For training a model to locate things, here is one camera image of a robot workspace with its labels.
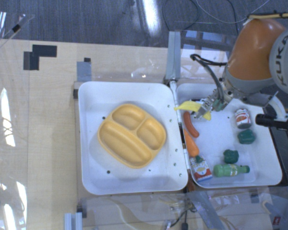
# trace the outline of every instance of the green toy vegetable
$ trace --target green toy vegetable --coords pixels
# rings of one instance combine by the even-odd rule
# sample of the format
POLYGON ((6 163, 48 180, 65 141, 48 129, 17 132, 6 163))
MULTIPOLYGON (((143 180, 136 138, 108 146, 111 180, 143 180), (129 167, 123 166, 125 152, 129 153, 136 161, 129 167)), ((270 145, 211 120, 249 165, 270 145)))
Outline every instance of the green toy vegetable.
POLYGON ((236 163, 238 162, 239 154, 238 151, 233 151, 233 150, 225 150, 223 152, 224 154, 224 162, 225 163, 236 163))

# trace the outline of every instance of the soda can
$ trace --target soda can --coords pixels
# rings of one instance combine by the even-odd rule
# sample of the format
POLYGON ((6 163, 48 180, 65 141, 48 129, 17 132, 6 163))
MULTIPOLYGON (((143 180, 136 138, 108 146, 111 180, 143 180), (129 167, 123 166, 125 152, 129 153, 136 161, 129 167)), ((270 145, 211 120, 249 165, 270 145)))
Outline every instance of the soda can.
POLYGON ((252 125, 249 110, 246 108, 238 109, 235 112, 235 117, 238 128, 249 128, 252 125))

